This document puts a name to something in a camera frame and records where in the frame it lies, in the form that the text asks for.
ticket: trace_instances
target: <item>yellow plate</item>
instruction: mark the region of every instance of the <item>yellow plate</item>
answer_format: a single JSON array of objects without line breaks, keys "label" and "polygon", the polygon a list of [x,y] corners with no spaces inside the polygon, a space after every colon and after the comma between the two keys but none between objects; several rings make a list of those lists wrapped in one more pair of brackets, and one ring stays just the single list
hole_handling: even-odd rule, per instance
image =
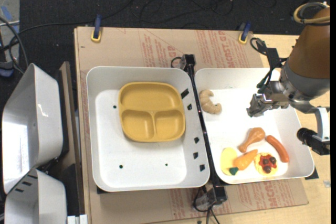
[{"label": "yellow plate", "polygon": [[172,141],[184,134],[180,93],[170,84],[131,82],[119,92],[119,116],[124,134],[138,142]]}]

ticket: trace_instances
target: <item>toy hot dog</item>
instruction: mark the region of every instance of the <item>toy hot dog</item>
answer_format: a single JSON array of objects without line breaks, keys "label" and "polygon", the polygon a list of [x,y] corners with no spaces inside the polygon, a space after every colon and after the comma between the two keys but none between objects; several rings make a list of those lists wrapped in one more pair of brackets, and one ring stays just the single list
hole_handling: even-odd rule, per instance
[{"label": "toy hot dog", "polygon": [[277,140],[274,136],[272,135],[267,135],[265,140],[270,143],[279,153],[280,156],[280,160],[283,163],[287,163],[289,162],[289,156],[287,153],[287,150],[285,149],[285,147],[280,143],[279,140]]}]

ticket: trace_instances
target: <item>toy food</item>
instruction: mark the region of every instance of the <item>toy food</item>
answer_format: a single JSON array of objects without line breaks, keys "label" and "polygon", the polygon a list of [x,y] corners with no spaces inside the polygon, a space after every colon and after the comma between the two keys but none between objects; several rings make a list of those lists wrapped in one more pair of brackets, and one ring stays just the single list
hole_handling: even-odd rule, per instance
[{"label": "toy food", "polygon": [[221,104],[214,104],[210,100],[210,96],[214,96],[214,93],[211,90],[203,90],[199,94],[199,102],[201,103],[203,111],[210,114],[219,114],[222,111]]},{"label": "toy food", "polygon": [[239,170],[245,170],[257,154],[258,150],[252,150],[234,159],[233,167],[229,169],[230,173],[235,175]]},{"label": "toy food", "polygon": [[248,134],[247,140],[238,147],[239,151],[242,153],[245,153],[247,150],[247,147],[252,144],[259,142],[265,138],[265,131],[263,128],[255,127],[252,128],[251,131]]},{"label": "toy food", "polygon": [[259,153],[254,158],[256,170],[263,176],[274,175],[277,170],[277,160],[270,153]]},{"label": "toy food", "polygon": [[231,176],[229,169],[234,166],[233,161],[237,158],[237,152],[232,147],[223,149],[220,155],[220,168],[225,175]]},{"label": "toy food", "polygon": [[289,156],[287,153],[287,150],[285,149],[285,147],[280,143],[280,141],[278,141],[274,136],[272,135],[267,135],[265,140],[270,143],[279,153],[280,155],[280,160],[283,163],[287,163],[289,162]]}]

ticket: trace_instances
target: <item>toy waffle with berries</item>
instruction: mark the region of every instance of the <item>toy waffle with berries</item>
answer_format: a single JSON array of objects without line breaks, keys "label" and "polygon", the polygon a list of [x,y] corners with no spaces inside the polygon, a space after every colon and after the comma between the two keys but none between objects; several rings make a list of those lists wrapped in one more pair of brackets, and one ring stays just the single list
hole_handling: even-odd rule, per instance
[{"label": "toy waffle with berries", "polygon": [[254,158],[256,170],[263,176],[272,176],[278,171],[277,159],[270,153],[259,153]]}]

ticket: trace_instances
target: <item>cardboard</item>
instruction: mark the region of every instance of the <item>cardboard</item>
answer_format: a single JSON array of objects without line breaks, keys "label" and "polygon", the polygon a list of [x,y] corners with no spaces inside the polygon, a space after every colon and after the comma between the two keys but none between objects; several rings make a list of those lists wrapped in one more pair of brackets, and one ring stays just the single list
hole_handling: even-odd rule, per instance
[{"label": "cardboard", "polygon": [[[197,219],[205,216],[192,207],[197,189],[97,193],[92,177],[86,74],[95,66],[169,67],[174,57],[183,54],[195,55],[196,70],[262,67],[268,65],[267,59],[260,58],[249,43],[239,44],[238,31],[103,28],[99,43],[90,40],[92,31],[92,27],[75,29],[83,190],[89,223],[154,223],[173,220],[176,223],[196,223]],[[286,44],[295,42],[295,38],[290,36]],[[290,49],[289,45],[279,52],[280,56],[288,50],[290,52]],[[308,203],[303,180],[300,178],[229,185],[226,186],[226,192],[228,200],[214,207],[217,217]],[[323,204],[328,205],[328,201],[327,199]],[[300,218],[304,219],[294,213],[291,215],[292,220]],[[251,219],[247,219],[245,223],[251,223],[250,221]],[[259,217],[254,217],[254,221],[259,221]],[[271,221],[283,223],[277,222],[274,216],[264,223]]]}]

